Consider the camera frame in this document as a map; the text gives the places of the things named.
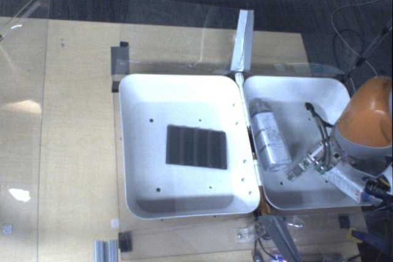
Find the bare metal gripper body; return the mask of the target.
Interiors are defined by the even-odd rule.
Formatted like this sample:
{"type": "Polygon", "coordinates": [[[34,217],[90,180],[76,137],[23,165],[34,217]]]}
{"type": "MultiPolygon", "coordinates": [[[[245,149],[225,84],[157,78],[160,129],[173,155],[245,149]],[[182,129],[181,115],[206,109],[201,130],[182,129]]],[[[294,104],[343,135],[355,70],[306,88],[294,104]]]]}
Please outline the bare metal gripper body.
{"type": "Polygon", "coordinates": [[[325,175],[336,166],[344,166],[349,163],[348,157],[340,148],[330,143],[320,141],[311,152],[309,162],[312,168],[319,174],[325,175]]]}

